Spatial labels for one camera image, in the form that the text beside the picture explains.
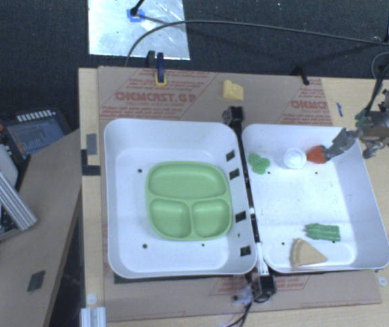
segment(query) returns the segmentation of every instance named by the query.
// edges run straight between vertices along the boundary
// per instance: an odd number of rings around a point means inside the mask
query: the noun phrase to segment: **divided green plate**
[[[153,229],[168,240],[212,240],[232,224],[228,181],[210,163],[153,166],[147,174],[146,202]]]

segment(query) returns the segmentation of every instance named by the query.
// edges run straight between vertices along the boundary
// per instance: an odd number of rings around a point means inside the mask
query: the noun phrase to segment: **white tray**
[[[238,141],[221,123],[118,119],[104,133],[108,197],[108,258],[127,278],[232,275],[256,262]],[[226,155],[234,152],[229,161]],[[146,210],[146,176],[165,161],[196,161],[217,166],[228,179],[232,212],[229,232],[215,240],[167,240],[152,228]],[[239,176],[230,179],[230,172]],[[246,212],[236,222],[235,215]],[[250,254],[241,249],[250,247]]]
[[[389,263],[389,243],[359,144],[325,164],[307,162],[301,170],[285,168],[289,148],[304,152],[329,147],[338,127],[250,125],[243,132],[246,156],[258,153],[271,161],[269,174],[249,166],[253,202],[268,265],[281,273],[382,268]],[[312,240],[305,225],[338,225],[341,241]],[[294,239],[302,238],[328,261],[292,268]]]

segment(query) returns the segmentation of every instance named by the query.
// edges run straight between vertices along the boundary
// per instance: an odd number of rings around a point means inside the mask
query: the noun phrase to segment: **metal sheet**
[[[163,22],[184,20],[182,0],[145,0],[139,15],[132,18],[129,10],[139,0],[89,0],[89,52],[92,55],[126,56],[132,44],[147,31]],[[142,40],[133,57],[147,52],[163,52],[166,59],[189,60],[185,25],[168,27]]]

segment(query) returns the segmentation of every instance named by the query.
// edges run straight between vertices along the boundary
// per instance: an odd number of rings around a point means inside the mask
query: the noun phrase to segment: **device screen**
[[[7,126],[23,159],[33,155],[64,136],[55,119]]]

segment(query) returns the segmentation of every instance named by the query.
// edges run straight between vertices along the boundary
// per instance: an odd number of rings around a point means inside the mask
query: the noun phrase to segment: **white round object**
[[[283,163],[288,168],[298,170],[306,164],[306,154],[299,148],[288,149],[283,156]]]

